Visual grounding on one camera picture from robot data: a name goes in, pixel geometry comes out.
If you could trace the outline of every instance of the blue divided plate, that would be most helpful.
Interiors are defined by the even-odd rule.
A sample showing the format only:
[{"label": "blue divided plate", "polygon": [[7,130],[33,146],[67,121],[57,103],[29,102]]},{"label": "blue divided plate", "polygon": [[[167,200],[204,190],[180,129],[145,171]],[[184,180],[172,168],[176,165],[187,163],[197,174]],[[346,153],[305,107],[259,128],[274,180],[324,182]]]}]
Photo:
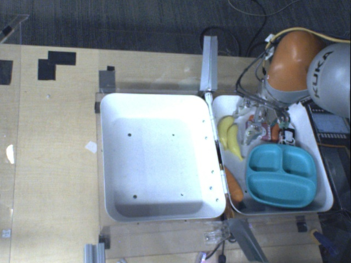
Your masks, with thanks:
[{"label": "blue divided plate", "polygon": [[246,186],[257,202],[302,208],[316,195],[316,165],[313,157],[299,147],[262,144],[247,159]]}]

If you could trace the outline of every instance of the wooden surface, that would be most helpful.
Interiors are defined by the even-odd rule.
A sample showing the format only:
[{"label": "wooden surface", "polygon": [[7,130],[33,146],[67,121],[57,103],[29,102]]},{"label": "wooden surface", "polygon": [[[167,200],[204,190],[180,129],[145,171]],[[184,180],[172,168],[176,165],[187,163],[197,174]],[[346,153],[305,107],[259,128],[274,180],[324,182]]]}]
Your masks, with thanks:
[{"label": "wooden surface", "polygon": [[[117,88],[121,89],[196,89],[202,58],[198,55],[1,46],[7,58],[16,58],[20,65],[20,94],[14,197],[9,197],[9,202],[13,201],[12,235],[10,239],[1,240],[4,256],[0,256],[0,261],[82,262],[84,245],[96,244],[100,232],[97,154],[85,148],[90,141],[97,141],[94,103],[99,70],[106,70],[107,65],[115,66]],[[76,65],[58,65],[56,81],[38,81],[38,59],[47,59],[49,50],[76,52]],[[220,85],[234,87],[248,61],[220,57],[218,74],[223,79]],[[294,223],[264,219],[252,225],[270,262],[321,262],[318,246],[313,244],[308,233],[297,233]],[[318,228],[319,223],[314,217],[308,220],[308,225]],[[238,244],[233,245],[226,247],[229,249],[227,262],[247,262]],[[126,260],[128,263],[193,263],[196,254]]]}]

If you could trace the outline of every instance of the dark floor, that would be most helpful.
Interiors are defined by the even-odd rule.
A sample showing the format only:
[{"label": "dark floor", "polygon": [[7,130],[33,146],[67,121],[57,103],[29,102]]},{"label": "dark floor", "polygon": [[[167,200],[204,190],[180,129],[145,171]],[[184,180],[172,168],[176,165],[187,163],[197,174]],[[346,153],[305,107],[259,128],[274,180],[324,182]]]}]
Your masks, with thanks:
[{"label": "dark floor", "polygon": [[[263,11],[252,0],[231,1],[247,12]],[[269,14],[294,0],[257,1]],[[201,32],[218,26],[225,29],[216,31],[222,54],[246,55],[250,43],[292,26],[350,38],[351,0],[297,2],[267,17],[255,40],[265,18],[240,13],[227,0],[0,0],[1,28],[16,14],[30,15],[23,44],[201,54]],[[19,33],[7,42],[19,43]]]}]

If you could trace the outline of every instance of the banana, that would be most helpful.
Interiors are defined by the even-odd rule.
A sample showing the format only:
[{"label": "banana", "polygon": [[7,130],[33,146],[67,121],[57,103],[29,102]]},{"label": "banana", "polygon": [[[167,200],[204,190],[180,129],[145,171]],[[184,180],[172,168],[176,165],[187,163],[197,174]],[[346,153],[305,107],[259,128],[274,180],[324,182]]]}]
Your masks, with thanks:
[{"label": "banana", "polygon": [[233,124],[229,127],[227,131],[227,143],[229,151],[236,155],[240,161],[242,161],[243,158],[240,152],[240,146],[237,143],[237,131],[237,124]]},{"label": "banana", "polygon": [[218,123],[219,142],[222,143],[225,150],[228,149],[227,131],[233,123],[234,123],[233,116],[225,116],[222,119],[220,119],[220,121]]}]

